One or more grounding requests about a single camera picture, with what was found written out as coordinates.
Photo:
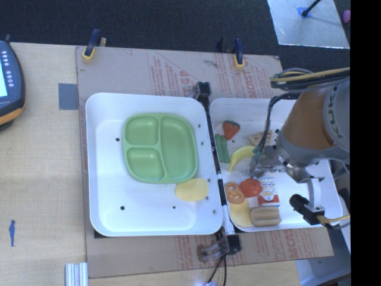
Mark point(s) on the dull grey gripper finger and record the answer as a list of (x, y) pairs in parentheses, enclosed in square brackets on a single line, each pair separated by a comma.
[(253, 169)]

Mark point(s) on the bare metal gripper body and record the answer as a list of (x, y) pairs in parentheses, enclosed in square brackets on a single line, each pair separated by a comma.
[(269, 156)]

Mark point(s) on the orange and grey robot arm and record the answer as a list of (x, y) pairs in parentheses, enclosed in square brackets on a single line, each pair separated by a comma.
[(309, 121)]

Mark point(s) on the red tomato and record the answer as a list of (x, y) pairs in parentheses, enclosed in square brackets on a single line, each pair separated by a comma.
[(250, 187)]

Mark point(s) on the yellow banana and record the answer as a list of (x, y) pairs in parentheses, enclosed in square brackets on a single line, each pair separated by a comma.
[(239, 155)]

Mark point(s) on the pizza slice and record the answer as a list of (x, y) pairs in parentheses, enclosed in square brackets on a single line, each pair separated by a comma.
[(256, 138)]

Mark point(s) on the small red and white carton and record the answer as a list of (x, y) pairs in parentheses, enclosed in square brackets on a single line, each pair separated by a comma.
[(268, 192)]

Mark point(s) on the orange pretzel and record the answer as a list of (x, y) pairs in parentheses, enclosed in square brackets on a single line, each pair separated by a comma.
[(234, 193)]

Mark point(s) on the green pea pod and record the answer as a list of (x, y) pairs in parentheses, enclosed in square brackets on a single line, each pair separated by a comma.
[(222, 149)]

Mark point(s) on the thin black and white rod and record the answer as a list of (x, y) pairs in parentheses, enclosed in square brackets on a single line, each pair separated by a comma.
[(221, 186)]

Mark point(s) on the white plastic tray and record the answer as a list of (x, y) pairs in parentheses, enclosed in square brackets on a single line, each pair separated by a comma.
[(143, 207), (294, 195)]

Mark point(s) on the red strawberry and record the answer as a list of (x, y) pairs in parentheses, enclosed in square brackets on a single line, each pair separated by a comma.
[(230, 128)]

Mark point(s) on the yellow potato crisp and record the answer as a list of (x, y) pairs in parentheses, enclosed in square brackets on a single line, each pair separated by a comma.
[(239, 214), (192, 190)]

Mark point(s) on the tan hot dog bun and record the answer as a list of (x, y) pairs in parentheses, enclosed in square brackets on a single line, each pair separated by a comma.
[(265, 216)]

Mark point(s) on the green divided plate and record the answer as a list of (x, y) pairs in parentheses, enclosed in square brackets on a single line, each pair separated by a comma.
[(175, 147)]

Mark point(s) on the brown cardboard board, red print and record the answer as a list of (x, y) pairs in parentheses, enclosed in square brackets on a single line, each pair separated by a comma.
[(134, 70)]

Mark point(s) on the black cylinder on white bracket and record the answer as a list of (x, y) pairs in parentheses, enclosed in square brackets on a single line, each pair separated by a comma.
[(306, 208)]

